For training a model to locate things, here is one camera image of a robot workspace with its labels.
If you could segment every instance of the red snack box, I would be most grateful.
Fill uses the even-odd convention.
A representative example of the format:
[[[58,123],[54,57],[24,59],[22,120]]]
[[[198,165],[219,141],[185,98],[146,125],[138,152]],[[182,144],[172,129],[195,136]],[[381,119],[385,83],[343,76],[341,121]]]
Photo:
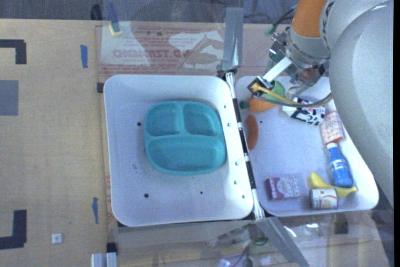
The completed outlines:
[[[270,200],[300,197],[299,181],[295,176],[268,178],[266,189]]]

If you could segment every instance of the yellow cable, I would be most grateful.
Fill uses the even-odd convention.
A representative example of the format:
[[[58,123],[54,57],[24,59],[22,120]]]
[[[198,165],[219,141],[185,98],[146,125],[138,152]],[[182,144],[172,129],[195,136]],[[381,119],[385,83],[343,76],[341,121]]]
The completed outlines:
[[[308,107],[307,104],[297,103],[297,102],[295,102],[295,101],[293,101],[293,100],[290,100],[290,99],[287,99],[287,98],[285,98],[285,97],[282,97],[282,96],[278,95],[277,93],[274,93],[273,91],[271,91],[271,90],[269,90],[269,89],[267,89],[267,88],[265,88],[265,87],[262,87],[262,86],[261,86],[260,84],[258,84],[258,83],[254,83],[254,84],[251,86],[251,89],[253,89],[253,90],[255,90],[255,91],[263,91],[264,93],[270,94],[271,96],[274,96],[275,98],[278,98],[278,99],[279,99],[280,101],[282,101],[282,102],[291,104],[291,105],[296,106],[296,107]],[[316,107],[320,107],[320,106],[326,105],[326,104],[327,104],[328,102],[330,102],[331,100],[332,100],[332,96],[331,96],[327,101],[324,101],[324,102],[322,102],[322,103],[320,103],[320,104],[309,104],[309,105],[312,105],[314,108],[316,108]]]

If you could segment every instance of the blue divided plate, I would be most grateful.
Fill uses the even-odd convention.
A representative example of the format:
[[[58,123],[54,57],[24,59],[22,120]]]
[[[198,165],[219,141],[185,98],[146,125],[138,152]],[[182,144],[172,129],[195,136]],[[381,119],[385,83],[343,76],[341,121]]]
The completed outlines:
[[[193,101],[166,101],[147,111],[144,143],[150,163],[169,174],[210,173],[226,158],[218,114]]]

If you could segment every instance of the blue spray bottle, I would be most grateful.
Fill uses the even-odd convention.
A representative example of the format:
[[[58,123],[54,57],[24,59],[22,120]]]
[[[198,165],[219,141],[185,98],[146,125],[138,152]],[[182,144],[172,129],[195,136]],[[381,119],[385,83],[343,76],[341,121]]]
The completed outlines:
[[[334,179],[334,185],[337,187],[350,188],[354,185],[353,179],[350,175],[350,170],[346,159],[341,154],[339,147],[336,143],[329,143],[326,145],[331,153],[329,165]]]

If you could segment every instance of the small box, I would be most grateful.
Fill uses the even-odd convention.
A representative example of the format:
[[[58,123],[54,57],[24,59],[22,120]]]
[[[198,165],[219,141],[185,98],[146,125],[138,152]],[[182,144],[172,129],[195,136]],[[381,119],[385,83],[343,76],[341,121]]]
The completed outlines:
[[[336,110],[328,113],[324,121],[319,125],[324,144],[336,143],[344,139],[342,121]]]
[[[293,101],[295,103],[301,104],[311,104],[310,101],[301,99],[301,98],[294,98]],[[304,121],[307,124],[312,124],[318,126],[324,121],[325,117],[325,107],[320,106],[316,108],[309,108],[309,107],[289,107],[283,106],[282,110],[291,118]]]
[[[268,178],[266,189],[270,200],[300,197],[299,181],[296,176]]]

